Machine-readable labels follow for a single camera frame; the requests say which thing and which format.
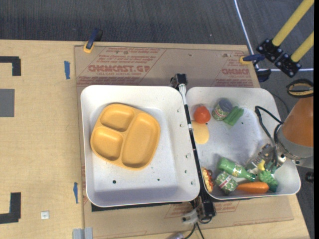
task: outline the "yellow bar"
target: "yellow bar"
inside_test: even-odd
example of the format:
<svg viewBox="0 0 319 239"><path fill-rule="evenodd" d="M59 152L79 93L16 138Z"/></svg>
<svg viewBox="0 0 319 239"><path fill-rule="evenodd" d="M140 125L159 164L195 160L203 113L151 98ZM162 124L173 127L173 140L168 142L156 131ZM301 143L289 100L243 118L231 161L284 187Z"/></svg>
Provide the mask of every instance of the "yellow bar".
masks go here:
<svg viewBox="0 0 319 239"><path fill-rule="evenodd" d="M287 35L294 29L297 23L309 10L309 8L314 4L315 0L303 0L302 3L298 6L295 12L290 16L285 25L280 29L275 38L272 40L272 43L275 46L279 46L287 37Z"/></svg>
<svg viewBox="0 0 319 239"><path fill-rule="evenodd" d="M298 47L297 50L291 55L291 60L298 62L314 45L315 32L313 31L308 38Z"/></svg>

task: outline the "yellow dish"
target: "yellow dish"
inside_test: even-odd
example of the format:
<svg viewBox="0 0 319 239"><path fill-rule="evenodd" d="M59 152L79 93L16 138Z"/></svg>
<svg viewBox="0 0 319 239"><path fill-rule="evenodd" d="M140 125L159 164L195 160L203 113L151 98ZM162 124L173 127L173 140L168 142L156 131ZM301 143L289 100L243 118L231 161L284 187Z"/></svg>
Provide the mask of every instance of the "yellow dish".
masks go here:
<svg viewBox="0 0 319 239"><path fill-rule="evenodd" d="M145 168L155 154L160 124L148 113L112 104L101 112L93 128L93 152L106 161L131 170Z"/></svg>

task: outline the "toy carrot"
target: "toy carrot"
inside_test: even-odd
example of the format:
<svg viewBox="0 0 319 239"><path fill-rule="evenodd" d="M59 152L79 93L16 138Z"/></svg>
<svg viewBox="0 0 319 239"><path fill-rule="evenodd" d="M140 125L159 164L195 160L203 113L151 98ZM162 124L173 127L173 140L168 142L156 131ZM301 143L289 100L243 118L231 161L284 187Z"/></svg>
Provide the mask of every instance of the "toy carrot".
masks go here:
<svg viewBox="0 0 319 239"><path fill-rule="evenodd" d="M239 184L237 186L237 189L246 191L249 193L254 193L254 194L258 194L258 193L263 194L269 190L269 186L266 182L254 181L254 182Z"/></svg>

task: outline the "screw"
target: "screw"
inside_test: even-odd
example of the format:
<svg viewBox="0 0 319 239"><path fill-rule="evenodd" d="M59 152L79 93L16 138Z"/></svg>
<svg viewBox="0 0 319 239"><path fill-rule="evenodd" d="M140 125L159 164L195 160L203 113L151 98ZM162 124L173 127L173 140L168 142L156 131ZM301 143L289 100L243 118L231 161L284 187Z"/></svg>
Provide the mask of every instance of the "screw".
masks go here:
<svg viewBox="0 0 319 239"><path fill-rule="evenodd" d="M305 179L308 182L314 182L314 172L307 172Z"/></svg>

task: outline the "blue tape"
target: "blue tape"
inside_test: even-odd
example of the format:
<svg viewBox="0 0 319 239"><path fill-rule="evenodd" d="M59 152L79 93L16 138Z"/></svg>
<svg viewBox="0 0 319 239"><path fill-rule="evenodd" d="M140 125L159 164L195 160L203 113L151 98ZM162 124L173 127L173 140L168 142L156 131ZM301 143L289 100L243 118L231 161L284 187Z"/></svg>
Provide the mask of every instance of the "blue tape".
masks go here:
<svg viewBox="0 0 319 239"><path fill-rule="evenodd" d="M73 186L73 192L74 192L74 196L75 196L75 202L78 204L78 184L77 182L74 182L74 186Z"/></svg>
<svg viewBox="0 0 319 239"><path fill-rule="evenodd" d="M70 79L70 62L64 61L64 72L67 80Z"/></svg>

